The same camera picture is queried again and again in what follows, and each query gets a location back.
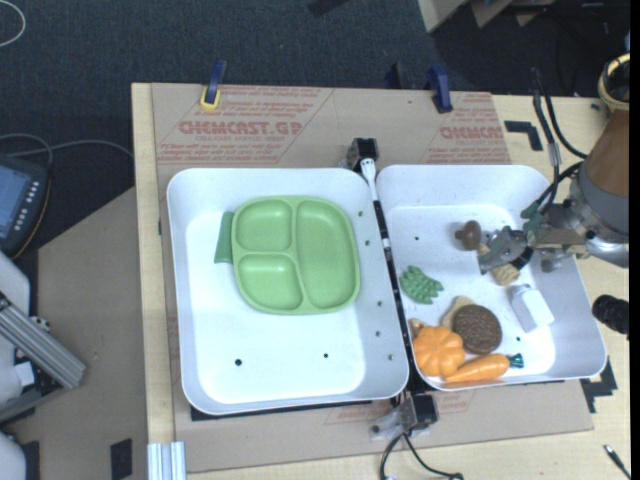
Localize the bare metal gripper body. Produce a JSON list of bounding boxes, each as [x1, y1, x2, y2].
[[528, 206, 630, 273]]

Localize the beige and black toy piece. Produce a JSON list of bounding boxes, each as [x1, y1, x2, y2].
[[477, 241, 523, 288]]

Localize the brown toy mushroom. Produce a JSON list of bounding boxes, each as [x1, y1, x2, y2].
[[453, 219, 484, 253]]

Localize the white plastic bottle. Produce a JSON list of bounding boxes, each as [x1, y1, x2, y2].
[[507, 283, 556, 334]]

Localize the beige toy bread piece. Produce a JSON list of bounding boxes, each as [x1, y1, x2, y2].
[[442, 295, 476, 332]]

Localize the brown round biscuit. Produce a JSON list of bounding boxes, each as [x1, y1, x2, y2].
[[452, 304, 503, 356]]

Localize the white plastic tray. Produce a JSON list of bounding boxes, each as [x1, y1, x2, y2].
[[165, 167, 410, 416], [374, 164, 608, 393]]

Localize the green toy pea pods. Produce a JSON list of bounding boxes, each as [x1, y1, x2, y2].
[[398, 265, 445, 305]]

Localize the orange carrot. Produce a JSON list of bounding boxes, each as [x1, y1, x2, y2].
[[443, 352, 525, 385]]

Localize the orange toy pumpkin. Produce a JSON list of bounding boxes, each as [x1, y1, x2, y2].
[[412, 324, 467, 378]]

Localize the thin black and white rod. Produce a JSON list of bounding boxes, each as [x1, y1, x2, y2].
[[360, 158, 417, 395]]

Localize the green divided plate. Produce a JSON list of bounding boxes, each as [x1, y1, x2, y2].
[[214, 195, 361, 316]]

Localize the black pen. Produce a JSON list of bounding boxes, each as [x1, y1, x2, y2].
[[602, 444, 630, 480]]

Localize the brown cardboard board red print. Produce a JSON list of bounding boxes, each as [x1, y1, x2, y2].
[[149, 82, 596, 474]]

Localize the black block with thin wires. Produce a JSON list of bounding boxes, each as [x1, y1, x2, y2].
[[344, 137, 380, 170], [368, 392, 441, 442]]

